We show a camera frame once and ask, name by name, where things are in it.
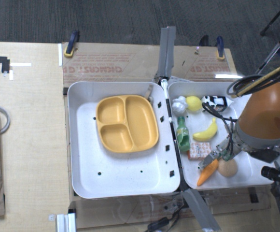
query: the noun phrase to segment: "white plastic tray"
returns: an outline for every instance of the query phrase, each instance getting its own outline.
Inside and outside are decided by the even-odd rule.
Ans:
[[[159,131],[148,150],[114,153],[102,145],[96,106],[106,97],[151,96]],[[77,82],[68,90],[71,177],[74,191],[87,199],[174,192],[180,184],[175,148],[162,88],[154,83]]]
[[[233,103],[222,113],[224,117],[238,118],[249,96],[243,96],[241,98],[232,99],[226,94],[227,87],[230,83],[227,82],[189,82],[189,83],[173,83],[168,87],[169,99],[172,101],[179,96],[197,96],[200,99],[204,96],[226,96],[231,99]],[[213,116],[208,112],[202,112],[198,110],[191,112],[186,110],[185,123],[189,129],[189,135],[192,142],[193,133],[205,130],[212,122]],[[177,118],[173,115],[173,121],[175,128],[177,127]],[[224,123],[221,119],[216,119],[218,125],[218,131],[216,135],[210,140],[211,148],[215,148],[217,144],[221,143],[226,137],[227,132],[224,127]],[[242,186],[255,186],[255,185],[268,185],[272,181],[261,176],[261,169],[263,166],[274,167],[274,164],[268,164],[263,161],[252,158],[246,152],[241,152],[234,158],[238,164],[238,172],[231,178],[222,176],[218,171],[201,186],[197,186],[197,181],[200,176],[200,170],[198,169],[199,160],[189,160],[187,154],[181,153],[181,161],[183,167],[183,174],[186,183],[194,189],[221,189],[231,187]]]

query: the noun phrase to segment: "white crumpled ball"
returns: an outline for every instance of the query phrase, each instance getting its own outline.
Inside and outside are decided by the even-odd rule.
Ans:
[[[188,104],[186,103],[186,98],[184,96],[179,96],[177,99],[172,101],[172,111],[176,116],[182,116],[185,113]]]

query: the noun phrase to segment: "wooden table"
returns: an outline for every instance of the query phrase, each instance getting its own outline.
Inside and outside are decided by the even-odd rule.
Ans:
[[[0,232],[54,232],[55,222],[49,220],[49,215],[68,211],[70,184],[63,71],[58,53],[58,44],[0,43],[0,56],[8,57],[11,63],[31,63],[13,67],[12,81],[0,72],[0,106],[11,117],[11,125],[1,137],[6,208],[4,218],[0,219]],[[215,218],[224,232],[280,231],[277,205],[272,196],[270,200],[270,209]],[[141,232],[146,226],[83,231]],[[178,229],[202,231],[195,218],[181,219],[173,231]]]

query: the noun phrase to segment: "yellow banana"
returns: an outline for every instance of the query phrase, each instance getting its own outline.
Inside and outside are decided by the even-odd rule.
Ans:
[[[216,134],[216,132],[217,132],[217,124],[216,124],[216,118],[214,117],[212,119],[212,123],[206,130],[196,132],[193,134],[193,139],[200,142],[206,142],[209,139],[211,139]]]

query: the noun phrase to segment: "gray carpet floor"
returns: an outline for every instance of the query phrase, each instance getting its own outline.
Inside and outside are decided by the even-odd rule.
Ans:
[[[222,36],[249,75],[280,41],[280,16],[259,34],[279,11],[280,0],[0,0],[0,42],[60,43],[79,30],[80,42],[159,45],[161,28],[176,26],[175,45]]]

